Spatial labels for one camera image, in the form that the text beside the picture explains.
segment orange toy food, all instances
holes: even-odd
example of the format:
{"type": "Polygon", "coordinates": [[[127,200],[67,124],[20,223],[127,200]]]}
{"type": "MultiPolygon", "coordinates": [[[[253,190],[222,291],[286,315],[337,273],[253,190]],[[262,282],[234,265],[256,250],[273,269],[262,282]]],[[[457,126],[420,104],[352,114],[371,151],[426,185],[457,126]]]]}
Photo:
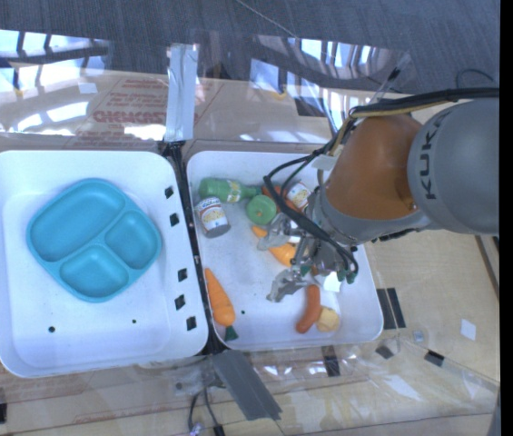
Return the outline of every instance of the orange toy food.
{"type": "Polygon", "coordinates": [[[306,287],[307,306],[301,319],[296,323],[296,331],[304,334],[321,317],[321,289],[316,284],[306,287]]]}
{"type": "MultiPolygon", "coordinates": [[[[259,226],[253,226],[252,231],[258,237],[264,237],[266,234],[268,234],[259,226]]],[[[280,263],[285,266],[292,266],[291,260],[296,255],[296,248],[293,245],[285,243],[283,245],[279,245],[278,247],[270,247],[268,250],[272,253],[272,255],[276,257],[276,260],[278,260],[280,263]]]]}
{"type": "Polygon", "coordinates": [[[222,288],[218,278],[213,274],[213,271],[206,268],[204,272],[205,279],[208,283],[208,297],[210,298],[210,305],[212,306],[213,319],[221,326],[226,327],[225,341],[237,339],[238,334],[232,328],[233,323],[236,321],[236,313],[230,302],[230,298],[222,288]]]}

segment tin can label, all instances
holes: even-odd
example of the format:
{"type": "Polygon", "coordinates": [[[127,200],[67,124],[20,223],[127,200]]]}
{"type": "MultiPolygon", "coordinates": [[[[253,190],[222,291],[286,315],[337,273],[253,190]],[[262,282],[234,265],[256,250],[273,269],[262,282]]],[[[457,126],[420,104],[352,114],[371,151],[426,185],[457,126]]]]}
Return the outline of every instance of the tin can label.
{"type": "Polygon", "coordinates": [[[301,211],[309,203],[309,195],[311,195],[311,191],[301,181],[293,185],[286,194],[288,199],[294,203],[294,206],[301,211]]]}
{"type": "Polygon", "coordinates": [[[204,231],[207,233],[218,226],[228,225],[228,218],[218,197],[203,199],[195,206],[195,211],[200,217],[204,231]]]}

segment blue plate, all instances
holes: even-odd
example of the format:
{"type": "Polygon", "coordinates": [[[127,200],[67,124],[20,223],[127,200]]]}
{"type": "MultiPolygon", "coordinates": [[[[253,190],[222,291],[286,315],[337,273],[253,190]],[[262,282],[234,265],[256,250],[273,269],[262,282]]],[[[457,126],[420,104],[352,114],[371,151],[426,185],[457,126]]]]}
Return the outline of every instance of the blue plate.
{"type": "Polygon", "coordinates": [[[35,259],[69,292],[105,302],[133,284],[159,256],[162,238],[121,189],[84,179],[30,220],[26,241],[35,259]]]}

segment small jar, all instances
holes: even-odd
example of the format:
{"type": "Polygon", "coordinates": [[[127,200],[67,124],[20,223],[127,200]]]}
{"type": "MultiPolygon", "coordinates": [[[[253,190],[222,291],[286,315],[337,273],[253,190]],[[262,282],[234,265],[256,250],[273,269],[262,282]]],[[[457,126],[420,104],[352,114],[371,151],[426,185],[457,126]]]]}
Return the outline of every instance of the small jar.
{"type": "Polygon", "coordinates": [[[202,229],[206,237],[217,237],[230,230],[228,217],[218,197],[203,199],[195,205],[194,209],[202,223],[202,229]]]}

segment black cable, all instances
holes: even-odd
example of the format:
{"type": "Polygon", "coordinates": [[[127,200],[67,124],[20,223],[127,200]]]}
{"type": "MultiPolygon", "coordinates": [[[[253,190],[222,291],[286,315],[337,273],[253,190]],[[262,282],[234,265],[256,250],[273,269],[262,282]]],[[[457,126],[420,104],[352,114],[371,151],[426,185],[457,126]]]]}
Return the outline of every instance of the black cable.
{"type": "Polygon", "coordinates": [[[480,75],[483,75],[484,77],[486,77],[490,82],[492,83],[495,83],[496,81],[494,80],[494,78],[488,74],[488,73],[485,73],[484,71],[481,71],[479,69],[476,69],[476,68],[468,68],[468,69],[463,69],[462,71],[458,72],[458,74],[456,74],[456,87],[459,89],[460,88],[460,84],[461,84],[461,80],[462,80],[462,76],[465,74],[465,73],[476,73],[476,74],[480,74],[480,75]]]}
{"type": "Polygon", "coordinates": [[[296,170],[294,170],[291,175],[286,178],[286,180],[284,181],[284,183],[282,183],[281,185],[281,195],[284,195],[285,191],[286,191],[286,186],[289,184],[289,182],[292,180],[292,178],[294,178],[294,176],[296,176],[298,173],[300,173],[302,171],[302,169],[307,166],[311,161],[312,159],[314,158],[314,155],[307,155],[306,157],[306,160],[304,160],[304,163],[301,164],[301,166],[299,166],[296,170]]]}
{"type": "Polygon", "coordinates": [[[188,414],[188,417],[187,417],[187,426],[188,426],[190,432],[192,432],[192,430],[193,430],[193,409],[195,408],[195,404],[198,401],[200,394],[202,394],[202,393],[203,393],[203,399],[205,400],[205,406],[207,407],[208,412],[212,416],[214,434],[216,436],[224,436],[223,427],[218,422],[218,419],[216,419],[216,416],[214,415],[213,410],[212,410],[212,406],[210,405],[210,400],[208,399],[208,387],[207,386],[205,386],[201,391],[199,391],[193,395],[192,404],[190,405],[190,413],[188,414]]]}
{"type": "Polygon", "coordinates": [[[187,426],[190,432],[192,432],[193,430],[193,408],[195,407],[195,403],[198,401],[198,397],[200,397],[201,393],[202,392],[200,391],[197,394],[193,395],[192,404],[190,405],[190,413],[187,416],[187,426]]]}
{"type": "Polygon", "coordinates": [[[285,213],[291,220],[293,220],[301,229],[306,231],[307,233],[312,234],[316,239],[320,239],[326,243],[332,245],[337,253],[343,258],[343,261],[349,265],[350,263],[354,263],[355,259],[351,253],[348,253],[345,249],[343,249],[338,243],[332,240],[327,232],[321,229],[317,224],[315,224],[312,220],[304,216],[302,213],[299,213],[295,210],[292,210],[285,202],[284,199],[274,190],[274,185],[272,184],[272,177],[275,172],[271,172],[265,175],[262,179],[264,180],[264,185],[268,189],[268,192],[272,196],[272,199],[281,209],[281,212],[285,213]]]}
{"type": "Polygon", "coordinates": [[[381,98],[375,104],[361,105],[354,107],[355,114],[387,113],[400,108],[417,108],[428,104],[442,102],[457,102],[463,99],[476,98],[497,98],[500,97],[498,87],[470,87],[460,89],[447,89],[443,91],[430,92],[427,94],[415,94],[408,97],[395,99],[381,98]]]}

